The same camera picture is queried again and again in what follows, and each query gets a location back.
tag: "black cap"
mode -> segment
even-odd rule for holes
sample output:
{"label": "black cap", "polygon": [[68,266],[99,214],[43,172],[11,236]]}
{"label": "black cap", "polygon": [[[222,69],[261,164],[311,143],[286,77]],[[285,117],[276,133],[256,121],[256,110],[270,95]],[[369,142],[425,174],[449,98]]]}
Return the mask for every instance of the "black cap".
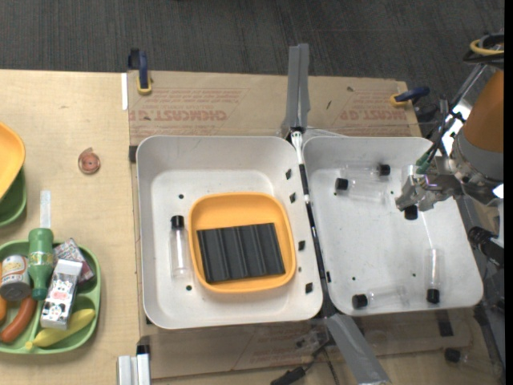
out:
{"label": "black cap", "polygon": [[438,304],[440,302],[440,291],[435,288],[429,288],[427,291],[426,300],[432,304]]}
{"label": "black cap", "polygon": [[150,354],[150,346],[147,344],[139,344],[136,348],[136,354],[137,355],[144,355],[144,354]]}
{"label": "black cap", "polygon": [[184,218],[181,215],[171,217],[171,228],[182,229],[184,227]]}
{"label": "black cap", "polygon": [[369,305],[369,301],[367,300],[367,296],[365,294],[353,295],[353,308],[355,310],[363,308],[367,305]]}
{"label": "black cap", "polygon": [[417,205],[410,205],[404,209],[404,217],[407,220],[416,220],[418,218],[418,208]]}
{"label": "black cap", "polygon": [[450,363],[458,363],[462,358],[462,353],[454,348],[447,348],[443,354]]}
{"label": "black cap", "polygon": [[349,187],[349,181],[346,178],[337,178],[335,182],[335,189],[338,191],[345,191]]}
{"label": "black cap", "polygon": [[390,166],[388,164],[379,164],[379,175],[380,176],[389,176],[390,175]]}

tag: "toy milk carton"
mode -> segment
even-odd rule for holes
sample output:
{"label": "toy milk carton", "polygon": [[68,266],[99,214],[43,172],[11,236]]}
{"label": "toy milk carton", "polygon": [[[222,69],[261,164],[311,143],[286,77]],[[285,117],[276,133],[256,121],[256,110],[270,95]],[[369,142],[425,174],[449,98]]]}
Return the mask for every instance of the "toy milk carton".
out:
{"label": "toy milk carton", "polygon": [[79,275],[79,284],[83,284],[95,276],[95,273],[93,273],[93,270],[89,264],[87,264],[86,259],[73,238],[69,238],[61,245],[54,248],[54,266],[57,265],[57,261],[60,258],[63,260],[82,262],[82,273]]}
{"label": "toy milk carton", "polygon": [[57,261],[39,319],[43,328],[67,329],[81,270],[82,262]]}

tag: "toy banana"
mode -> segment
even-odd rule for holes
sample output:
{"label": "toy banana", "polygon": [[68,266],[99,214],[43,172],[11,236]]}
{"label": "toy banana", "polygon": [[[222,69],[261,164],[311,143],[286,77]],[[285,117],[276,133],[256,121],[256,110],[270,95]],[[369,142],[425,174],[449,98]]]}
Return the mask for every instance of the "toy banana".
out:
{"label": "toy banana", "polygon": [[37,347],[49,347],[56,342],[62,341],[63,339],[73,335],[84,328],[89,322],[93,320],[96,312],[93,309],[78,310],[75,311],[70,317],[70,325],[67,330],[58,330],[55,328],[46,328],[39,331],[33,341],[25,343],[27,350],[32,349],[33,346]]}

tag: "blue clamp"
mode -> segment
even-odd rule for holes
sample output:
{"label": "blue clamp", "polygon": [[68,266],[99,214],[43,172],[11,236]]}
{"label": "blue clamp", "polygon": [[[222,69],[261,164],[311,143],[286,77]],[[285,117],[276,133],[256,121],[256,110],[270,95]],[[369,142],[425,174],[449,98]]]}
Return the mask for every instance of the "blue clamp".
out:
{"label": "blue clamp", "polygon": [[409,100],[411,100],[412,104],[417,103],[422,97],[430,94],[429,87],[416,87],[412,88],[409,91],[405,91],[399,95],[392,95],[390,97],[390,102],[394,107],[401,107],[407,104]]}
{"label": "blue clamp", "polygon": [[151,93],[151,79],[147,73],[147,57],[146,51],[140,51],[138,48],[130,50],[128,56],[128,68],[130,70],[139,70],[137,76],[137,91],[141,95]]}

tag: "glass vial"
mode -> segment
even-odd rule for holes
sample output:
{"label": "glass vial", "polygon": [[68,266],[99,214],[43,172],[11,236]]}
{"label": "glass vial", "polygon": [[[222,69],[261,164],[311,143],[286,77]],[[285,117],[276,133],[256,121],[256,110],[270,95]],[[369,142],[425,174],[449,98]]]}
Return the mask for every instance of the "glass vial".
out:
{"label": "glass vial", "polygon": [[498,379],[503,374],[503,367],[500,361],[492,360],[488,355],[479,357],[469,350],[457,350],[455,348],[446,348],[444,357],[447,364],[457,367],[462,371],[477,371],[483,374],[491,375]]}
{"label": "glass vial", "polygon": [[184,218],[176,215],[171,218],[171,234],[169,236],[171,250],[171,267],[174,278],[188,278],[191,275],[191,258]]}
{"label": "glass vial", "polygon": [[440,249],[428,249],[424,264],[426,300],[431,304],[438,304],[443,280],[443,252]]}
{"label": "glass vial", "polygon": [[381,308],[386,306],[408,306],[410,295],[405,286],[385,286],[367,290],[364,294],[353,296],[353,308]]}
{"label": "glass vial", "polygon": [[370,180],[381,180],[390,175],[388,164],[378,164],[372,161],[350,161],[341,166],[342,176],[361,177]]}
{"label": "glass vial", "polygon": [[386,183],[364,178],[337,178],[335,192],[337,195],[359,200],[383,202],[385,200]]}

